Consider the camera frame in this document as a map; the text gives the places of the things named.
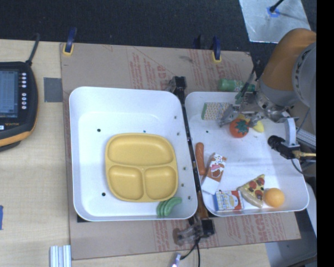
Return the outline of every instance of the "blue tape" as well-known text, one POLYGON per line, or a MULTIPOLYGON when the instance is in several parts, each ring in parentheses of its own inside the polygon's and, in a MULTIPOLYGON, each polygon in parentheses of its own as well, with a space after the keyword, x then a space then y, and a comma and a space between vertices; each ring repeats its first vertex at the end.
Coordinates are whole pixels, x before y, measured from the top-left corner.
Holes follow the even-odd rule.
POLYGON ((271 7, 267 7, 267 13, 269 14, 269 16, 270 17, 272 17, 272 18, 276 18, 276 17, 278 17, 279 16, 279 10, 276 8, 275 10, 274 10, 274 12, 272 13, 269 9, 270 9, 271 7))
POLYGON ((4 217, 3 209, 4 209, 4 207, 2 205, 0 205, 0 230, 3 230, 3 228, 2 228, 2 219, 4 217))

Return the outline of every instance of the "cardboard sheet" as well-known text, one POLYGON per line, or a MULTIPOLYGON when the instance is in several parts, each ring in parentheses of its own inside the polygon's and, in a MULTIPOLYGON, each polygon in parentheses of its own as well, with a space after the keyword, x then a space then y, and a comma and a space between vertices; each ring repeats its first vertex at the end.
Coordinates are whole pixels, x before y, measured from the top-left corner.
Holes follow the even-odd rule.
MULTIPOLYGON (((253 67, 245 52, 222 51, 213 62, 212 52, 176 48, 75 44, 71 56, 61 54, 66 138, 71 253, 73 260, 108 256, 188 250, 179 246, 173 232, 186 229, 187 220, 87 222, 73 206, 70 119, 68 98, 80 86, 164 90, 174 76, 186 77, 186 94, 217 91, 220 78, 246 81, 253 67)), ((200 248, 299 239, 293 212, 267 215, 214 217, 216 233, 200 248)))

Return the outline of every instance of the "wooden table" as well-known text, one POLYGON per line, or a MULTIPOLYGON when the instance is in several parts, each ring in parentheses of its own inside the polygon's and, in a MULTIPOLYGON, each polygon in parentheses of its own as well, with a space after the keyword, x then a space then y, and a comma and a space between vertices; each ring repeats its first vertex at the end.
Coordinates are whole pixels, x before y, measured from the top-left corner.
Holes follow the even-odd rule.
MULTIPOLYGON (((25 61, 33 41, 0 39, 0 62, 25 61)), ((45 77, 61 78, 60 43, 40 42, 33 58, 40 107, 33 134, 0 152, 0 266, 48 267, 50 246, 69 245, 65 137, 61 102, 45 102, 45 77)), ((72 266, 168 266, 174 252, 74 260, 72 266)), ((201 249, 201 266, 269 266, 264 244, 201 249)), ((197 252, 180 266, 197 266, 197 252)))

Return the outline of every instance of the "toy tomato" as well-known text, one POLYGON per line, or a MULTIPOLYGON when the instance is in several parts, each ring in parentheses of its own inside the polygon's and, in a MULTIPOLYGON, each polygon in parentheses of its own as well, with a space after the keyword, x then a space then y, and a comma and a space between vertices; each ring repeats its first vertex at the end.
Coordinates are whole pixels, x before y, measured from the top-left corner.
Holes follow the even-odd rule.
POLYGON ((230 123, 229 129, 234 137, 244 137, 249 132, 248 122, 242 118, 236 118, 230 123))

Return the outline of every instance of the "white tray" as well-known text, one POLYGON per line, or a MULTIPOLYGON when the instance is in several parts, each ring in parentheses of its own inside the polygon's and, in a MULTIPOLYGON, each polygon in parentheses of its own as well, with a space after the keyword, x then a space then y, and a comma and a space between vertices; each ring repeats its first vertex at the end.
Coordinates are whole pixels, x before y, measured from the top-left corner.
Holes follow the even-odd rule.
MULTIPOLYGON (((263 120, 264 132, 250 129, 241 139, 233 137, 229 126, 219 127, 217 121, 202 120, 202 109, 205 102, 235 103, 237 93, 228 92, 192 92, 187 95, 185 107, 188 115, 188 124, 192 143, 204 144, 204 163, 207 165, 209 156, 216 152, 227 157, 222 180, 218 189, 236 190, 237 187, 265 174, 265 189, 277 187, 285 194, 285 202, 278 208, 266 204, 259 209, 246 201, 244 209, 238 211, 220 212, 214 208, 211 194, 203 192, 203 201, 207 209, 216 216, 234 216, 266 214, 270 212, 287 212, 304 210, 309 202, 306 182, 292 165, 291 160, 282 157, 267 144, 271 135, 286 138, 285 126, 263 120)), ((294 160, 298 169, 299 161, 294 160)))
POLYGON ((178 98, 166 91, 79 87, 69 98, 73 202, 88 221, 187 219, 197 210, 197 194, 183 112, 178 98), (116 198, 105 176, 104 152, 116 134, 146 132, 172 144, 182 198, 171 214, 158 217, 158 202, 128 202, 116 198))

